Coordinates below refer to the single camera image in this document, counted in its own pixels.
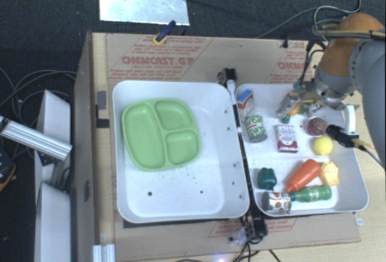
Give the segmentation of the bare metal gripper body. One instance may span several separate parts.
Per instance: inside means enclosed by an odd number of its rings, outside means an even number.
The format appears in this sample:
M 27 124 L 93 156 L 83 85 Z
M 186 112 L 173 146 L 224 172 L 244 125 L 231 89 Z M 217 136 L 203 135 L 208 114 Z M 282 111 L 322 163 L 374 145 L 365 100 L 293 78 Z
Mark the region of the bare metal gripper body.
M 343 110 L 346 107 L 343 100 L 352 95 L 356 87 L 350 81 L 303 81 L 297 85 L 297 91 L 302 101 L 321 101 L 333 110 Z

